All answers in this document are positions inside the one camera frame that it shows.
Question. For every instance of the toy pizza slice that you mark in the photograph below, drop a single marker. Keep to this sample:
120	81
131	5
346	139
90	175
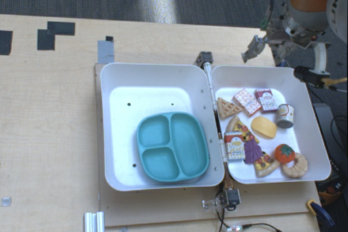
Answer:
266	167
240	127

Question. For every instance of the yellow cheese slice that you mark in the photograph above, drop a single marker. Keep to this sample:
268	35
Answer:
263	127

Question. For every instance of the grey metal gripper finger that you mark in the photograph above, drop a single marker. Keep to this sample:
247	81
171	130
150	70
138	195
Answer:
280	55
254	49

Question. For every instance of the teal divided plate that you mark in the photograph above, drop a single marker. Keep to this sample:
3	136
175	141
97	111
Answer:
187	141

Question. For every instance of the tan lattice pie slice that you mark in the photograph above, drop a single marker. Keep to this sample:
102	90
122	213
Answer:
226	109

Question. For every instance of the purple grapes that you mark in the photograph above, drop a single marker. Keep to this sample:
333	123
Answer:
253	152

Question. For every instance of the black cylinder on white bracket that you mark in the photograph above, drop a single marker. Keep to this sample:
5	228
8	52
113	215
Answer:
312	77

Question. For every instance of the red and white carton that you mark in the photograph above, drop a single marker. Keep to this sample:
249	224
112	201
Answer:
233	147

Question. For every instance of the thin black and white rod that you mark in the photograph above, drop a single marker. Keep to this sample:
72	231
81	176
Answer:
211	87

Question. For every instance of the small white and orange can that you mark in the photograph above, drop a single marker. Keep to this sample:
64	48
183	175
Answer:
285	115

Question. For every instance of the red tomato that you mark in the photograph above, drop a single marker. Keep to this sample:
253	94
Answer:
284	154

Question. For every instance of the white plastic tray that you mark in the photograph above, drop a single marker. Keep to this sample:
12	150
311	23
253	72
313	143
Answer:
152	97
299	106

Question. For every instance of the pink checked carton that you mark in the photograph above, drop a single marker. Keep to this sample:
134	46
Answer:
246	101

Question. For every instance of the maroon and white carton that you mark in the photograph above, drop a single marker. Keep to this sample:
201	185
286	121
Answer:
267	100

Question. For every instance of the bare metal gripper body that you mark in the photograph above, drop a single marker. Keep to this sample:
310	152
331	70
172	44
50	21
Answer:
282	34

